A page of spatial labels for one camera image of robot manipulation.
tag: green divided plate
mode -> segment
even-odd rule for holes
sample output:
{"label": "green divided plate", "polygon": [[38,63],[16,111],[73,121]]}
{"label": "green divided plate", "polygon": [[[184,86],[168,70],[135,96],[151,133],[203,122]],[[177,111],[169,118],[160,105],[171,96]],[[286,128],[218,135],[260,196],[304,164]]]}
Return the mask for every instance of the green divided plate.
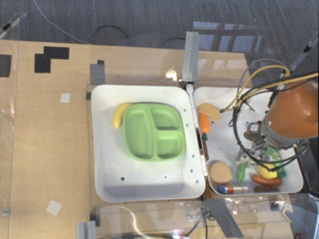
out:
{"label": "green divided plate", "polygon": [[126,149],[138,160],[176,158],[185,151],[185,134],[179,113],[161,104],[136,104],[123,117]]}

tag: hot dog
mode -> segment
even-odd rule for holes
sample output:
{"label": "hot dog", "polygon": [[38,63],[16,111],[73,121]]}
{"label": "hot dog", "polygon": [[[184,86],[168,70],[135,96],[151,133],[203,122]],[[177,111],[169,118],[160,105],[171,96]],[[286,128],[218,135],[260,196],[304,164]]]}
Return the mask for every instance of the hot dog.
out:
{"label": "hot dog", "polygon": [[257,183],[264,185],[264,186],[278,186],[282,183],[282,180],[279,178],[266,179],[266,178],[259,176],[257,174],[254,174],[252,179],[254,182],[257,182]]}

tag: yellow banana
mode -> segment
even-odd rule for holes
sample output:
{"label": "yellow banana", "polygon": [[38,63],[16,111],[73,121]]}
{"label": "yellow banana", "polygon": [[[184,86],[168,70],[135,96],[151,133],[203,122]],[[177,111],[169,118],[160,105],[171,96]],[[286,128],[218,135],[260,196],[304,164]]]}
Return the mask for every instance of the yellow banana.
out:
{"label": "yellow banana", "polygon": [[131,103],[123,103],[115,109],[113,113],[113,118],[112,118],[114,127],[118,128],[122,124],[124,112],[131,105],[132,105]]}

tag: yellow lemon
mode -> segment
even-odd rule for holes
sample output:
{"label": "yellow lemon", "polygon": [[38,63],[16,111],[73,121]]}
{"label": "yellow lemon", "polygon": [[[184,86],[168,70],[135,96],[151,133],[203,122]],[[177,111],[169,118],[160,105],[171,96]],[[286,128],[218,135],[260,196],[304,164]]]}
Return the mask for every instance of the yellow lemon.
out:
{"label": "yellow lemon", "polygon": [[[264,165],[267,166],[269,169],[274,168],[274,165],[272,165],[272,164],[264,164]],[[262,167],[260,165],[258,166],[258,170],[259,170],[260,175],[266,179],[277,178],[277,171],[269,172],[265,167]]]}

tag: toy carrot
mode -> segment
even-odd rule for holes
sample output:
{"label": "toy carrot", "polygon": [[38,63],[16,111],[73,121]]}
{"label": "toy carrot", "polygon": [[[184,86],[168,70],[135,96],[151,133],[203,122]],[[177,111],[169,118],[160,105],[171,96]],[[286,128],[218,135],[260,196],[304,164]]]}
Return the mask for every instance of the toy carrot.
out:
{"label": "toy carrot", "polygon": [[207,138],[206,133],[209,132],[209,122],[207,115],[199,113],[198,122],[200,133],[203,135],[202,137]]}

